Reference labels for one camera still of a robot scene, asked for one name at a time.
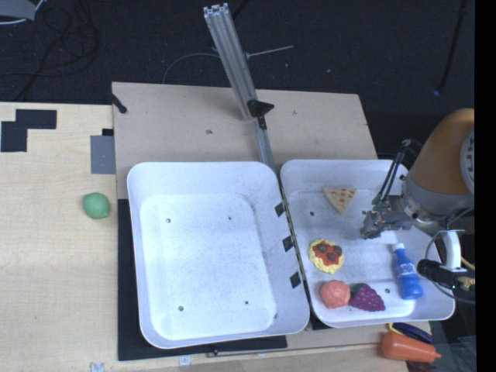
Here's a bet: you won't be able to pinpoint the yellow toy spaghetti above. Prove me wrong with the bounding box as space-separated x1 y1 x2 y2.
307 238 345 275

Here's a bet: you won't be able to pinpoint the purple toy grapes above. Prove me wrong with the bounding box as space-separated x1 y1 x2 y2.
348 282 387 312

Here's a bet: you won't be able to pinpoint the green toy lime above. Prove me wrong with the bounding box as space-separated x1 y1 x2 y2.
81 191 112 220

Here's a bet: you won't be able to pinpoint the orange toy fruit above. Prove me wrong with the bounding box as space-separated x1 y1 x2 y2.
319 279 352 309

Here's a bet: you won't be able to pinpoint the white plastic tray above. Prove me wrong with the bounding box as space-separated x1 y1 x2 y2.
279 158 456 329
126 160 312 350

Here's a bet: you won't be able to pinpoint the brown cardboard board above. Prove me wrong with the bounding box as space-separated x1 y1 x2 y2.
111 81 432 364

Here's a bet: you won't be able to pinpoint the blue plastic bottle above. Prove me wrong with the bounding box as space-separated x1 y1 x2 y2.
391 242 424 301

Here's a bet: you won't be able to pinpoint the dark blue and yellow object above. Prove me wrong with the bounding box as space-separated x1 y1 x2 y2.
388 322 434 344

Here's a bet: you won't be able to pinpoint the toy pizza slice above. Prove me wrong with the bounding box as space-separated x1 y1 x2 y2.
322 185 357 215

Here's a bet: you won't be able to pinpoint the orange toy carrot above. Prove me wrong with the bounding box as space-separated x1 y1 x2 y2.
381 331 443 363

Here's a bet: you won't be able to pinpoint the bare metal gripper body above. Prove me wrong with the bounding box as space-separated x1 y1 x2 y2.
376 199 442 233

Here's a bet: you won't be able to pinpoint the black cylinder on white bracket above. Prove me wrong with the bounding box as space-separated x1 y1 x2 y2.
416 229 467 291

